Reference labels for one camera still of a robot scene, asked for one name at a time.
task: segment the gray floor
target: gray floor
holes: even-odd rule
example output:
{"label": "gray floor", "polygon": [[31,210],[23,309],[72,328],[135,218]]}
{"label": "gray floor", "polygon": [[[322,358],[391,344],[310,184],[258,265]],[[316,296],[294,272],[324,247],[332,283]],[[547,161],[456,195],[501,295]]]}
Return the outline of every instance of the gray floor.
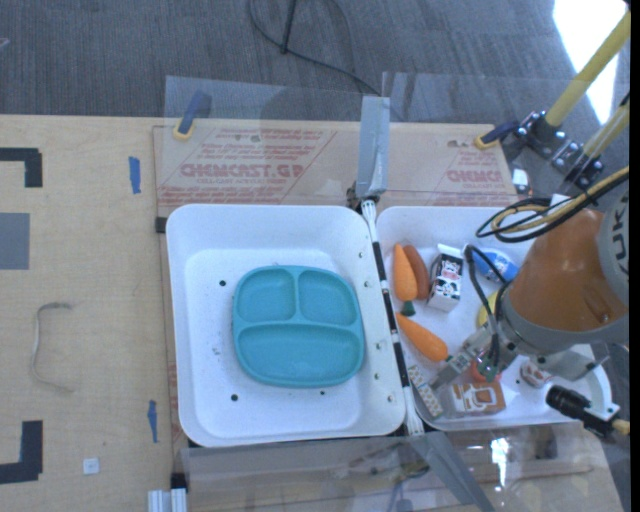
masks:
{"label": "gray floor", "polygon": [[[307,118],[357,119],[360,95],[384,92],[397,121],[522,120],[551,107],[576,73],[554,19],[560,3],[576,12],[577,32],[577,14],[588,9],[579,0],[298,0],[283,53],[268,38],[282,41],[289,0],[0,0],[0,113],[172,115],[181,103],[168,85],[202,79],[227,91],[216,108],[229,115],[253,99],[264,116],[298,109]],[[618,57],[613,107],[629,92],[628,42]],[[267,112],[260,88],[227,82],[286,87]],[[563,125],[582,142],[599,128],[586,99]],[[605,174],[628,165],[628,128],[601,161]],[[533,179],[553,191],[559,177],[541,166]],[[628,419],[628,353],[598,350],[611,356],[606,366]],[[630,510],[629,438],[605,447]]]}

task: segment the orange carrot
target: orange carrot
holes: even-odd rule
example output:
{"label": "orange carrot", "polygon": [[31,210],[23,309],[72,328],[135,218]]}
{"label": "orange carrot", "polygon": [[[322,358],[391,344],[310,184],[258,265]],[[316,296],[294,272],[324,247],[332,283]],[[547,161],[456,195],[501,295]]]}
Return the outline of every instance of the orange carrot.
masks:
{"label": "orange carrot", "polygon": [[413,269],[413,275],[416,277],[416,283],[418,285],[416,299],[425,300],[429,296],[429,271],[427,270],[427,266],[422,256],[420,256],[418,249],[413,245],[405,245],[403,249]]}
{"label": "orange carrot", "polygon": [[396,320],[405,336],[425,357],[433,362],[449,357],[447,344],[435,333],[399,313],[396,313]]}
{"label": "orange carrot", "polygon": [[402,314],[414,315],[416,311],[411,301],[418,295],[418,283],[409,258],[400,244],[393,246],[393,288],[396,297],[404,302]]}

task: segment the gray square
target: gray square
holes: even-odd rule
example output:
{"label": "gray square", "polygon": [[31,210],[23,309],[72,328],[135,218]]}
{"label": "gray square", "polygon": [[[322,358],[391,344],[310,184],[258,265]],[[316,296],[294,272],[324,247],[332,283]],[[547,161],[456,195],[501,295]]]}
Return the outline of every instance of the gray square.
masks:
{"label": "gray square", "polygon": [[0,213],[0,270],[29,269],[29,214]]}

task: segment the teal divided plate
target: teal divided plate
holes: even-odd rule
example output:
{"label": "teal divided plate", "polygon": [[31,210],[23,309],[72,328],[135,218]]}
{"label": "teal divided plate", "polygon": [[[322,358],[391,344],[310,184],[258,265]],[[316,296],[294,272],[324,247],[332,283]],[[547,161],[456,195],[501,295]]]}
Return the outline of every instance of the teal divided plate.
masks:
{"label": "teal divided plate", "polygon": [[245,274],[233,297],[233,341],[242,368],[276,386],[334,386],[350,379],[364,359],[353,289],[338,274],[313,267]]}

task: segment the yellow pole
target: yellow pole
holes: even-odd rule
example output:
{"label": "yellow pole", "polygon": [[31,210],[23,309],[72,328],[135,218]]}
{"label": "yellow pole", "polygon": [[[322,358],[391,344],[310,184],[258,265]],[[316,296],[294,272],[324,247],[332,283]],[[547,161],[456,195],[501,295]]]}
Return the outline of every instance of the yellow pole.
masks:
{"label": "yellow pole", "polygon": [[587,141],[582,147],[582,152],[589,158],[600,156],[604,148],[615,139],[629,124],[631,112],[631,99],[622,103],[611,118]]}
{"label": "yellow pole", "polygon": [[559,127],[569,112],[584,96],[591,83],[596,79],[609,61],[620,51],[622,45],[631,35],[631,10],[627,10],[611,34],[591,57],[587,65],[567,86],[560,98],[545,115],[548,125]]}

